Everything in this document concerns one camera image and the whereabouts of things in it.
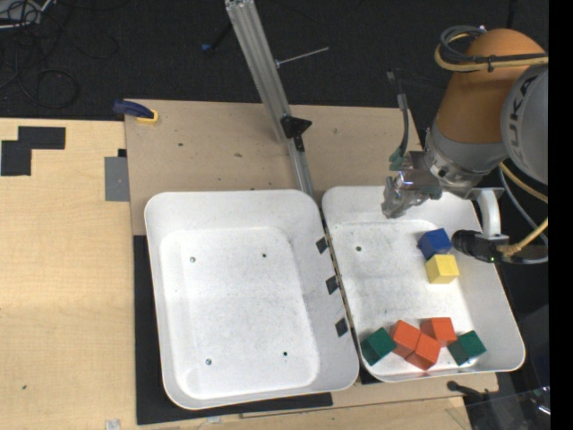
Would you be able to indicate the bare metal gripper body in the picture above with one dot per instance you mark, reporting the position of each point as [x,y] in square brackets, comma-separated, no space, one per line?
[425,182]

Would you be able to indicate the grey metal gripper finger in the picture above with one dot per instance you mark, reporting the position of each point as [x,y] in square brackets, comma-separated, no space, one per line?
[390,204]
[411,202]

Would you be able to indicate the orange cube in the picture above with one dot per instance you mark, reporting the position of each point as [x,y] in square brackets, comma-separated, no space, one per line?
[441,329]
[404,335]
[425,352]

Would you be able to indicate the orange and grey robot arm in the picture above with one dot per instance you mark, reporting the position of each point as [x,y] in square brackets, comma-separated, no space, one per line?
[479,101]

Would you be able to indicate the white plastic tray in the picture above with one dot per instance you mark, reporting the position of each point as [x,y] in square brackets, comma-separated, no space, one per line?
[385,276]
[246,307]

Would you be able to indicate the black cylinder on white bracket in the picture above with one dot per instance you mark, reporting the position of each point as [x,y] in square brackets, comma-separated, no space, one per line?
[470,243]

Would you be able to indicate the yellow cube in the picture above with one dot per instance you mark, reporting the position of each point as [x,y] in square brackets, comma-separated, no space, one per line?
[442,269]

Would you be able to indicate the pale wood board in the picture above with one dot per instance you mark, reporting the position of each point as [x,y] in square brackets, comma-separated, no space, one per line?
[215,150]

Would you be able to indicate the blue cube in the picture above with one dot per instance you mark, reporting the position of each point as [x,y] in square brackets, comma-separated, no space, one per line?
[433,242]

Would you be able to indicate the green cube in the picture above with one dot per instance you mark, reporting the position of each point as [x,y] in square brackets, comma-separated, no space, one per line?
[467,347]
[377,346]

